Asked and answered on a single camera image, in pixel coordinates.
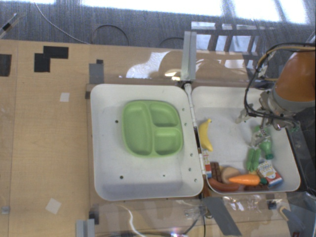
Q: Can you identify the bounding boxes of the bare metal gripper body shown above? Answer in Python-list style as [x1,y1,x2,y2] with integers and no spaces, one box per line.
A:
[256,89,301,132]

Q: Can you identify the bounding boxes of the green plastic bottle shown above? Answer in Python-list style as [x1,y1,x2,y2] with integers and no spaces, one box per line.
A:
[253,125,275,160]

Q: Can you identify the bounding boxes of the green pea pods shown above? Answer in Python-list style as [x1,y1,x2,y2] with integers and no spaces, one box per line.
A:
[246,147,262,173]

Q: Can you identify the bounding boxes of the white plastic tray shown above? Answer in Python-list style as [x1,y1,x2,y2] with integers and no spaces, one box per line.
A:
[191,85,302,195]
[90,83,204,202]

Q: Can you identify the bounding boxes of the orange and white carton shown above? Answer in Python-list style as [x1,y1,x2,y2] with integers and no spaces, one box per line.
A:
[256,160,283,188]

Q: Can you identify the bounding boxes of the orange carrot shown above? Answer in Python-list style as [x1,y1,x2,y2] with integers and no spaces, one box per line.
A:
[228,173,269,186]

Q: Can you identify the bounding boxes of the yellow banana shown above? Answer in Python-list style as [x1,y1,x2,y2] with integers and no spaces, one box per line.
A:
[198,118,214,153]

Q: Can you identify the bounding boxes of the tan bread roll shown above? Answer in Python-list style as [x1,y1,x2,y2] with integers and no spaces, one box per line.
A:
[220,166,240,184]

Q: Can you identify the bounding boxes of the brown chocolate bar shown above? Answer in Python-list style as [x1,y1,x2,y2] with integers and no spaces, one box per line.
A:
[243,184,270,192]
[209,161,223,184]

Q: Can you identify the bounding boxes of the thin black and white rod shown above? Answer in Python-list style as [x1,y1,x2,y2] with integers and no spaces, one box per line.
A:
[184,82,207,176]

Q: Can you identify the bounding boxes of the white and red carton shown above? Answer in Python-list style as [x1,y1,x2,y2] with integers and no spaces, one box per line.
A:
[201,149,213,179]

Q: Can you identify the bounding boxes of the red sausage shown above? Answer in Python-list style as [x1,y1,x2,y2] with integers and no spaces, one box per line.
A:
[207,177,240,193]

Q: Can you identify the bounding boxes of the green divided plate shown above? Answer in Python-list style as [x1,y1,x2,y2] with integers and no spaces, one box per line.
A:
[121,99,184,158]

